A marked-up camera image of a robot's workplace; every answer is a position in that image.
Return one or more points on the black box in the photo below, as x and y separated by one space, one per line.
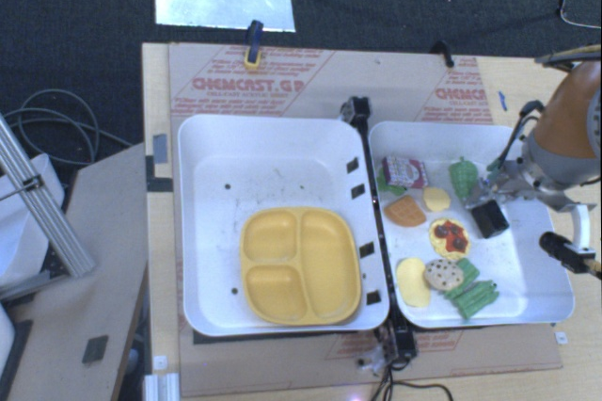
490 220

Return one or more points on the small yellow toy chip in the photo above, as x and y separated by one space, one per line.
436 199

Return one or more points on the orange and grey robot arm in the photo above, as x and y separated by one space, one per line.
566 121

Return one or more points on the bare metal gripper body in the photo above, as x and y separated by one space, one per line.
522 185

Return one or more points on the white plastic tray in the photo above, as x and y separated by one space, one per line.
263 173
522 267

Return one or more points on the yellow pasta with red sauce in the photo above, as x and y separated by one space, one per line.
449 239

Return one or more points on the pink and white carton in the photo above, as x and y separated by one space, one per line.
405 171

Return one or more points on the black cylinder on white bracket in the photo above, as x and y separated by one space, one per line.
564 251

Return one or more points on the large yellow oval toy slice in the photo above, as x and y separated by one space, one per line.
414 283

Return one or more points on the brown cardboard board red print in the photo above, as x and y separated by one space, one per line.
310 79

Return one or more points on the green toy lettuce leaf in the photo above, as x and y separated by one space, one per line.
389 188

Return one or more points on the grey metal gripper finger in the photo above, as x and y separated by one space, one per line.
489 190
474 200

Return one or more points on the green toy beans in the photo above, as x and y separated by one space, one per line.
475 298

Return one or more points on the green toy grapes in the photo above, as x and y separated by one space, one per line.
463 175

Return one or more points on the beige chocolate chip biscuit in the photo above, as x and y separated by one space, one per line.
443 274

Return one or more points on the orange toy waffle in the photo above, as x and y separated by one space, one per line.
404 212

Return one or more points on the thin black and white rod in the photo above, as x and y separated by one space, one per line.
376 206

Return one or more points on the yellow divided plate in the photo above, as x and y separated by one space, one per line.
324 258

